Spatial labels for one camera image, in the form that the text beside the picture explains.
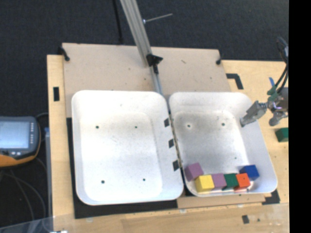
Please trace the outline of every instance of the green block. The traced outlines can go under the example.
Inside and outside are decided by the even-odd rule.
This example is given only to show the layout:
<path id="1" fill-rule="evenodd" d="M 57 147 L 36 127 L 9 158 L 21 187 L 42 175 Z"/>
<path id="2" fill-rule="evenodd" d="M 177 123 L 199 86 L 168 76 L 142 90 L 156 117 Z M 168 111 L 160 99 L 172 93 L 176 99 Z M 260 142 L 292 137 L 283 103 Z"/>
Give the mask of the green block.
<path id="1" fill-rule="evenodd" d="M 239 185 L 237 176 L 235 173 L 229 173 L 225 174 L 225 181 L 227 183 L 227 186 L 223 188 L 223 190 L 233 189 L 234 187 Z"/>
<path id="2" fill-rule="evenodd" d="M 288 128 L 281 128 L 276 131 L 278 142 L 288 142 Z"/>

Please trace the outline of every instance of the black clamp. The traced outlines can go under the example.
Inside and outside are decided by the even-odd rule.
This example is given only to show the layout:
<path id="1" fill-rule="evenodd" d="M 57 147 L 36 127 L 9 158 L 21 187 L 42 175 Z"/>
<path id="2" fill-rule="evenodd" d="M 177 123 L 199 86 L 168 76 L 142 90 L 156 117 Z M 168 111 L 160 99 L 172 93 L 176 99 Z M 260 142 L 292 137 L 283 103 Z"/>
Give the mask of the black clamp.
<path id="1" fill-rule="evenodd" d="M 152 55 L 152 54 L 148 54 L 147 55 L 147 61 L 148 61 L 148 65 L 150 67 L 153 67 L 154 68 L 154 72 L 155 74 L 159 74 L 159 69 L 157 68 L 157 65 L 163 60 L 162 57 L 159 57 L 159 56 L 155 56 L 155 55 Z"/>
<path id="2" fill-rule="evenodd" d="M 219 50 L 219 59 L 216 61 L 216 65 L 218 65 L 218 66 L 220 65 L 223 57 L 224 57 L 224 54 Z"/>
<path id="3" fill-rule="evenodd" d="M 68 55 L 67 55 L 67 53 L 63 47 L 58 47 L 57 54 L 63 55 L 66 61 L 70 60 L 70 58 L 68 57 Z"/>

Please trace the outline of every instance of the black carpet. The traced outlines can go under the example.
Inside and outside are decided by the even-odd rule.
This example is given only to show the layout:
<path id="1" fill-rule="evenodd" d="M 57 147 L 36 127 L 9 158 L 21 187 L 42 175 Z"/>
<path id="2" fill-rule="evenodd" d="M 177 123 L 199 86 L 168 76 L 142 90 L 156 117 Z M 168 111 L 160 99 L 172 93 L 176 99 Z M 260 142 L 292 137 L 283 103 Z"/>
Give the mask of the black carpet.
<path id="1" fill-rule="evenodd" d="M 276 38 L 289 42 L 289 0 L 137 0 L 152 46 L 219 49 L 224 59 L 278 60 Z M 124 44 L 133 45 L 117 0 Z M 0 115 L 35 116 L 48 111 L 47 54 L 63 42 L 117 44 L 112 0 L 0 0 Z M 47 127 L 46 118 L 41 121 Z M 45 147 L 39 159 L 45 162 Z M 33 161 L 15 168 L 47 203 L 43 166 Z M 35 218 L 38 196 L 25 187 Z M 0 227 L 31 220 L 16 182 L 0 179 Z"/>

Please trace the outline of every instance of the blue block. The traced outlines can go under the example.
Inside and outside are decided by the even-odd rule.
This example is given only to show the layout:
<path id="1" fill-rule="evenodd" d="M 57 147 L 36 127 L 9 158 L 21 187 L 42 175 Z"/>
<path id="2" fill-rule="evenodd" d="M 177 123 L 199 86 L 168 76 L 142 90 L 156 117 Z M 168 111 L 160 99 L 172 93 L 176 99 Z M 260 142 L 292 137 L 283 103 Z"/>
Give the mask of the blue block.
<path id="1" fill-rule="evenodd" d="M 247 173 L 249 180 L 254 181 L 259 177 L 258 170 L 255 165 L 245 166 L 240 170 L 240 173 Z"/>

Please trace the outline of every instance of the metal rod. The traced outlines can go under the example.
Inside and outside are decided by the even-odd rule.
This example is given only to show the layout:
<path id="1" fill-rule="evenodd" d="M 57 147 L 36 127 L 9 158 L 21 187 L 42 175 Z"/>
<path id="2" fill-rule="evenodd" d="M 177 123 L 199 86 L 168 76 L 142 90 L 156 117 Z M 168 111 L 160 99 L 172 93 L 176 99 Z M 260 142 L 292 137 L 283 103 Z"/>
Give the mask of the metal rod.
<path id="1" fill-rule="evenodd" d="M 152 51 L 137 2 L 136 0 L 120 1 L 142 61 L 145 66 L 148 66 L 147 55 L 152 54 Z M 163 95 L 159 76 L 154 72 L 153 66 L 150 67 L 150 71 L 155 91 Z"/>
<path id="2" fill-rule="evenodd" d="M 170 14 L 167 14 L 167 15 L 163 15 L 163 16 L 160 16 L 160 17 L 155 17 L 155 18 L 151 18 L 151 19 L 147 19 L 147 20 L 143 19 L 142 21 L 143 21 L 144 24 L 146 24 L 147 22 L 154 21 L 154 20 L 159 20 L 159 19 L 162 19 L 162 18 L 165 18 L 165 17 L 170 17 L 172 15 L 173 14 L 170 13 Z"/>

